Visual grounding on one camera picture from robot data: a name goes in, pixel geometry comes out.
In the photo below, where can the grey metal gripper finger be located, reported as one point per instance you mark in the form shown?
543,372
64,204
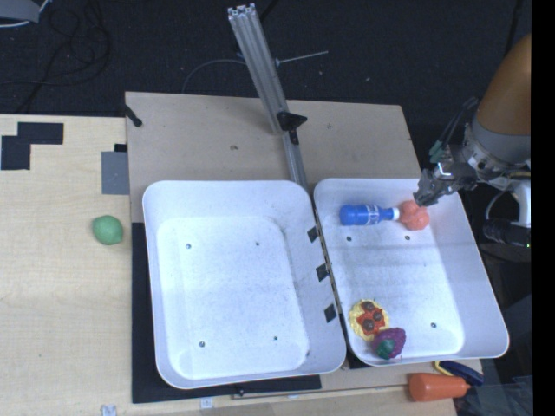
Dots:
419,198
433,197

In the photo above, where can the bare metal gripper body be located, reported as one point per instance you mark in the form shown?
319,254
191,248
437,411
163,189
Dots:
451,178

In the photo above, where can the orange lumpy toy food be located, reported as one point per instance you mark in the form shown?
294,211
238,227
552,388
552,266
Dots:
415,220

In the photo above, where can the blue plastic bottle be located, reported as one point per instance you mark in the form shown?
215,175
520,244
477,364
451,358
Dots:
362,215

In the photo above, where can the white plastic tray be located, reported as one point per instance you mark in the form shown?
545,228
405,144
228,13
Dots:
407,275
234,284

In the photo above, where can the yellow pizza slice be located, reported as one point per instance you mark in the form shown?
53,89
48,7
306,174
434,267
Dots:
361,319

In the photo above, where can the purple grapes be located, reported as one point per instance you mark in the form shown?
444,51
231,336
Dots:
392,340

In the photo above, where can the green lime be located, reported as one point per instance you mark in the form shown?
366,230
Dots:
107,230

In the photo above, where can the black cylinder on white bracket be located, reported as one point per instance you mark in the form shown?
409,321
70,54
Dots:
522,206

